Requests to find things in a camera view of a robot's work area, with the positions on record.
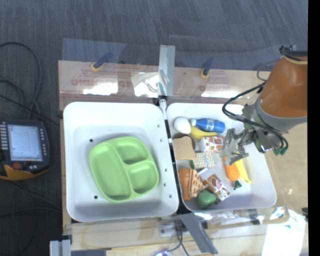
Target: blue clamp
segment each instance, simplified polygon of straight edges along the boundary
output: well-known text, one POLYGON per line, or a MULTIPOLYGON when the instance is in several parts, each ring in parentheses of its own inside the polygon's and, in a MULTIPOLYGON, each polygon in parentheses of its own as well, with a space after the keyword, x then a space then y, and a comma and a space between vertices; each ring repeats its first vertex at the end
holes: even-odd
POLYGON ((208 60, 203 64, 202 66, 202 71, 201 71, 201 77, 203 79, 207 79, 208 76, 209 76, 209 71, 210 71, 210 68, 211 68, 211 65, 212 63, 214 62, 214 58, 213 57, 210 57, 208 58, 208 60))
POLYGON ((99 71, 104 66, 104 63, 107 63, 114 55, 111 52, 108 52, 96 62, 92 63, 91 70, 94 72, 99 71))

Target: green dish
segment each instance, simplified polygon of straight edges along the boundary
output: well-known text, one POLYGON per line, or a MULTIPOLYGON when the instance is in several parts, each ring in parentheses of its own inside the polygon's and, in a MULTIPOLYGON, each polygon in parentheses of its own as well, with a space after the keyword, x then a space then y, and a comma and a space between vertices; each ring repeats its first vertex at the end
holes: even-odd
POLYGON ((97 144, 90 151, 89 164, 98 189, 115 203, 140 197, 159 183, 156 163, 146 145, 136 137, 97 144))

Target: white egg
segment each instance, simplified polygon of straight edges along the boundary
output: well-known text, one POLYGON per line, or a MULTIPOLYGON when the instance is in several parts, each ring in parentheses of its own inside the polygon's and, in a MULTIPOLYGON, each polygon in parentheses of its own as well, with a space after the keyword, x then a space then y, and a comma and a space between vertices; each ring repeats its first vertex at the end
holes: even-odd
POLYGON ((189 134, 191 132, 191 126, 185 117, 178 117, 173 124, 174 128, 182 134, 189 134))

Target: table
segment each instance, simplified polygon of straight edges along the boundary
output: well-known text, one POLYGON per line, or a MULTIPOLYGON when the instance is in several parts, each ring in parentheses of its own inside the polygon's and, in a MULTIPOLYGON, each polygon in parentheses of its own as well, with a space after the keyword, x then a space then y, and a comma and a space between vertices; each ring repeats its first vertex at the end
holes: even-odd
MULTIPOLYGON (((84 70, 84 67, 87 68, 88 65, 90 63, 80 61, 59 62, 61 112, 68 103, 74 101, 154 102, 152 97, 136 97, 135 91, 132 90, 132 83, 128 83, 132 82, 133 78, 125 75, 122 77, 122 82, 119 83, 118 96, 83 94, 83 89, 90 83, 90 79, 82 77, 88 75, 84 70), (74 87, 75 84, 72 85, 72 81, 78 83, 76 87, 74 87)), ((150 74, 157 71, 157 67, 154 66, 112 63, 108 63, 105 68, 113 72, 114 69, 121 69, 122 72, 126 69, 135 69, 134 74, 141 70, 150 74)), ((255 71, 212 69, 211 77, 206 82, 208 83, 207 87, 199 82, 195 88, 191 84, 195 84, 195 78, 198 81, 199 72, 201 70, 198 68, 176 67, 174 69, 174 88, 178 92, 178 96, 168 97, 169 104, 186 100, 201 103, 223 103, 226 99, 222 98, 222 95, 237 94, 261 82, 255 71)), ((268 74, 268 72, 262 72, 261 76, 268 77, 268 74)), ((247 100, 247 98, 242 98, 239 102, 247 100)), ((307 129, 306 123, 300 124, 285 135, 290 147, 284 156, 275 156, 272 152, 265 154, 278 196, 274 207, 223 212, 214 214, 213 218, 206 222, 205 230, 220 255, 260 255, 262 252, 271 252, 275 255, 275 252, 282 250, 296 254, 300 250, 308 252, 308 222, 305 221, 302 212, 302 208, 308 207, 307 129), (282 239, 279 240, 275 234, 281 234, 282 239)), ((71 235, 72 251, 102 249, 107 250, 108 256, 155 255, 157 252, 176 247, 178 240, 172 232, 176 217, 172 216, 74 223, 66 209, 63 120, 60 121, 60 142, 63 233, 71 235)), ((188 232, 184 234, 183 244, 190 255, 203 254, 188 232)), ((182 247, 173 252, 173 255, 183 254, 182 247)))

